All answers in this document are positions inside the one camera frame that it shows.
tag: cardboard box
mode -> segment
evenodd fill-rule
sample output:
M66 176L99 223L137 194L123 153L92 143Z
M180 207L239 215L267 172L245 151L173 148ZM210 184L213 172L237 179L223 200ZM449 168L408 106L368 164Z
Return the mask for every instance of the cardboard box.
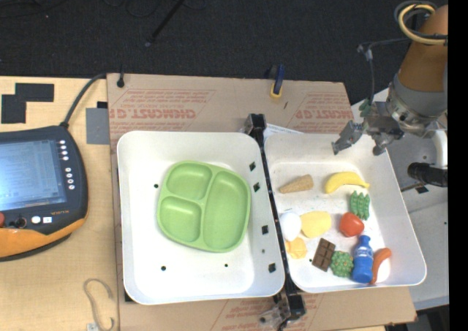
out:
M122 330L265 330L259 316L271 298L210 300L145 306L125 301L116 144L126 132L238 132L250 113L273 125L300 132L338 134L353 119L342 83L285 80L282 96L270 97L271 80L212 77L108 75L110 147L116 219L118 295ZM303 294L306 315L288 330L340 330L413 322L407 287Z

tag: banana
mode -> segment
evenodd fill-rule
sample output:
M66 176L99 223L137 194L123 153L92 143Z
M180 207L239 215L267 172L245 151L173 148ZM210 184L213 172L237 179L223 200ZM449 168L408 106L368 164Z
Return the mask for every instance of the banana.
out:
M353 186L362 186L368 188L370 186L369 183L366 183L362 178L352 171L343 171L343 172L336 172L332 174L327 180L325 184L325 193L330 194L335 192L339 187L350 184Z

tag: tomato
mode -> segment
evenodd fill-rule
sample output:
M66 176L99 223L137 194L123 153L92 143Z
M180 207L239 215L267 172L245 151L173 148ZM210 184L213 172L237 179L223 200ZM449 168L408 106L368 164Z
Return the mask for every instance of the tomato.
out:
M353 213L347 212L341 217L339 230L346 237L356 236L364 230L364 223Z

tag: yellow cable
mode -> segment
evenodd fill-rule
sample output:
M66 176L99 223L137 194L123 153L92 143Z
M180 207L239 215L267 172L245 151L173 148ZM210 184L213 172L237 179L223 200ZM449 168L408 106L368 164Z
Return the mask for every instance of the yellow cable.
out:
M403 31L405 35L407 35L411 40L414 40L416 42L421 42L426 45L444 45L445 44L445 39L425 39L424 37L420 37L416 34L413 34L405 25L403 21L403 17L407 12L409 12L411 9L425 9L431 14L435 13L435 10L432 6L430 5L425 5L425 4L417 4L417 5L409 5L405 7L398 16L398 24L400 26L400 29Z

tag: egg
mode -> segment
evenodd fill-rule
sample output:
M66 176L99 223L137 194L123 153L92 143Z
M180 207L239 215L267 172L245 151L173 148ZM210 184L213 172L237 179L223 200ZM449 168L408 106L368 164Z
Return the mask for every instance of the egg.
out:
M279 217L279 226L286 241L293 241L299 236L302 228L301 217L294 212L286 212Z

